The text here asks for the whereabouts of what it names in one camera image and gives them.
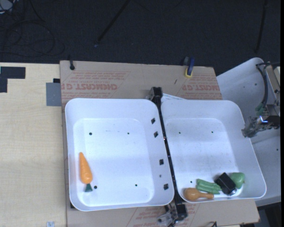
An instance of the toy vegetable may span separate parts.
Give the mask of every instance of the toy vegetable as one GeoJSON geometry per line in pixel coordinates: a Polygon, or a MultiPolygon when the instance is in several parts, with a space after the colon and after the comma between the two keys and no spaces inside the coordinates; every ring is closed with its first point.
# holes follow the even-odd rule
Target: toy vegetable
{"type": "Polygon", "coordinates": [[[202,179],[197,179],[197,185],[195,187],[199,191],[208,192],[212,194],[220,194],[221,187],[216,183],[210,183],[202,179]]]}
{"type": "Polygon", "coordinates": [[[188,200],[194,201],[199,198],[213,199],[213,194],[200,192],[196,188],[189,187],[184,190],[184,197],[188,200]]]}
{"type": "Polygon", "coordinates": [[[234,172],[230,176],[231,180],[236,184],[236,188],[240,189],[245,182],[245,174],[242,172],[234,172]]]}
{"type": "Polygon", "coordinates": [[[93,180],[93,175],[91,173],[89,164],[84,157],[83,153],[79,153],[79,162],[80,162],[80,179],[83,183],[86,184],[85,192],[91,192],[93,189],[91,188],[91,181],[93,180]]]}

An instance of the black cable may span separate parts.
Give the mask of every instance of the black cable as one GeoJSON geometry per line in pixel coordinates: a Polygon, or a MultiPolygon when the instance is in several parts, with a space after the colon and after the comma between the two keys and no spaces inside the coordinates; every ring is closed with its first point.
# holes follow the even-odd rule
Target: black cable
{"type": "Polygon", "coordinates": [[[39,16],[37,11],[35,10],[35,7],[32,4],[31,0],[14,0],[12,8],[10,8],[9,10],[11,10],[11,12],[0,14],[0,19],[1,19],[0,27],[2,28],[0,30],[0,36],[2,36],[2,39],[0,39],[1,61],[3,61],[3,55],[5,53],[18,55],[22,57],[35,58],[44,55],[56,56],[62,54],[65,51],[65,45],[60,40],[56,39],[54,37],[53,32],[44,25],[45,21],[39,16]],[[34,13],[39,18],[39,20],[25,19],[27,15],[28,5],[31,6],[31,8],[33,9],[34,13]],[[25,38],[24,33],[26,25],[37,26],[37,29],[35,29],[35,31],[39,31],[40,28],[38,27],[41,27],[44,30],[44,35],[47,35],[48,38],[42,37],[41,39],[39,38],[35,39],[34,41],[30,41],[29,38],[25,38]],[[37,50],[35,48],[35,45],[37,45],[38,43],[44,43],[49,41],[51,41],[49,48],[47,46],[40,47],[42,49],[46,48],[45,51],[37,50]],[[57,44],[60,45],[59,51],[53,53],[53,49],[56,47],[57,44]],[[23,46],[29,48],[35,54],[28,55],[24,53],[11,51],[11,49],[14,47],[23,47],[23,46]]]}
{"type": "Polygon", "coordinates": [[[148,9],[147,7],[145,7],[144,5],[142,5],[141,3],[139,3],[137,0],[133,0],[135,3],[137,3],[139,6],[141,6],[143,9],[147,10],[148,12],[150,13],[154,13],[154,14],[165,14],[165,13],[168,13],[170,12],[171,10],[177,8],[184,0],[180,0],[175,6],[173,6],[172,8],[170,9],[166,9],[165,11],[163,12],[155,12],[155,11],[151,11],[150,9],[148,9]]]}
{"type": "Polygon", "coordinates": [[[270,63],[268,62],[263,62],[263,63],[259,63],[256,65],[256,68],[258,69],[258,71],[261,73],[263,81],[264,81],[264,96],[263,99],[261,101],[262,104],[262,108],[265,108],[267,105],[267,101],[268,101],[268,81],[267,81],[267,73],[266,73],[266,68],[268,66],[273,66],[273,65],[280,65],[280,62],[274,62],[274,63],[270,63]],[[263,71],[260,69],[259,66],[264,65],[263,71]]]}
{"type": "Polygon", "coordinates": [[[211,227],[217,227],[217,221],[215,221],[211,227]]]}
{"type": "Polygon", "coordinates": [[[31,0],[28,0],[28,1],[29,1],[30,5],[32,6],[32,9],[33,9],[33,11],[35,12],[35,14],[37,15],[37,17],[38,17],[42,22],[45,22],[45,21],[39,16],[39,14],[37,13],[37,11],[36,11],[36,9],[35,9],[35,7],[34,7],[32,1],[31,1],[31,0]]]}

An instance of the black object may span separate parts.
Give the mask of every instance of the black object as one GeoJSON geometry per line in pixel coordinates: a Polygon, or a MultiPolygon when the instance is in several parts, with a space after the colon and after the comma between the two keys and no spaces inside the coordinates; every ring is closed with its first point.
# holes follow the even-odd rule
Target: black object
{"type": "Polygon", "coordinates": [[[73,63],[73,61],[71,59],[71,55],[68,55],[67,60],[70,61],[70,64],[71,64],[70,69],[71,70],[75,70],[75,66],[74,66],[74,63],[73,63]]]}
{"type": "Polygon", "coordinates": [[[217,227],[217,221],[215,221],[211,227],[217,227]]]}
{"type": "Polygon", "coordinates": [[[189,65],[190,58],[188,56],[184,57],[184,59],[181,61],[182,66],[188,66],[189,65]]]}
{"type": "Polygon", "coordinates": [[[104,37],[104,35],[109,31],[109,29],[111,28],[111,26],[113,26],[113,24],[115,23],[115,21],[118,19],[118,17],[121,15],[121,13],[123,12],[123,10],[126,8],[126,6],[128,5],[128,3],[131,0],[126,0],[125,3],[123,4],[123,6],[120,8],[120,10],[118,11],[118,13],[116,14],[116,16],[110,21],[110,23],[108,24],[108,26],[104,29],[104,31],[102,32],[102,34],[98,37],[98,39],[95,41],[95,45],[94,47],[97,47],[100,43],[100,41],[102,40],[102,38],[104,37]]]}
{"type": "Polygon", "coordinates": [[[234,195],[237,191],[236,184],[225,172],[214,182],[218,184],[222,188],[222,192],[227,195],[234,195]]]}
{"type": "Polygon", "coordinates": [[[25,67],[0,67],[0,93],[8,92],[8,79],[25,79],[25,67]]]}
{"type": "Polygon", "coordinates": [[[163,121],[163,116],[162,116],[162,111],[161,111],[161,98],[162,97],[163,97],[163,91],[161,87],[151,88],[151,91],[149,92],[149,99],[157,106],[158,111],[159,111],[159,117],[160,117],[162,132],[163,132],[165,148],[166,148],[167,156],[169,159],[169,167],[170,167],[172,182],[173,182],[174,190],[175,190],[174,201],[175,201],[175,206],[176,206],[176,211],[177,211],[177,220],[180,221],[180,220],[185,219],[188,216],[188,214],[187,214],[185,204],[182,203],[182,198],[180,197],[180,194],[178,192],[178,187],[176,184],[175,172],[174,172],[174,168],[173,168],[172,161],[171,161],[169,145],[167,142],[167,136],[165,133],[165,126],[164,126],[164,121],[163,121]]]}
{"type": "Polygon", "coordinates": [[[264,6],[263,6],[263,13],[262,13],[260,32],[259,32],[259,37],[257,39],[257,46],[256,46],[256,49],[255,49],[255,53],[257,53],[259,51],[259,48],[260,48],[260,43],[261,43],[261,39],[262,39],[262,33],[263,33],[263,28],[264,28],[267,8],[268,8],[268,0],[265,0],[264,1],[264,6]]]}

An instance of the light wooden surface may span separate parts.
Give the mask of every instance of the light wooden surface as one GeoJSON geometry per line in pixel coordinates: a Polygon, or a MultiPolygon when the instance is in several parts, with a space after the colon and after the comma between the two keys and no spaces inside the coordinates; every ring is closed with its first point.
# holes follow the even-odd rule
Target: light wooden surface
{"type": "Polygon", "coordinates": [[[0,93],[0,227],[66,226],[61,107],[46,106],[59,64],[26,67],[0,93]]]}

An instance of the toy carrot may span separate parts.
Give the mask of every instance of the toy carrot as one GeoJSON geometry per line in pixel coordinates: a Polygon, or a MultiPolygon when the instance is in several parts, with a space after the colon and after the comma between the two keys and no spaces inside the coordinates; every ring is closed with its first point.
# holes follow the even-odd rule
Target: toy carrot
{"type": "Polygon", "coordinates": [[[79,153],[79,162],[80,162],[80,179],[83,183],[86,184],[85,192],[91,192],[93,189],[91,188],[91,181],[93,180],[93,174],[91,173],[89,164],[84,157],[83,153],[79,153]]]}

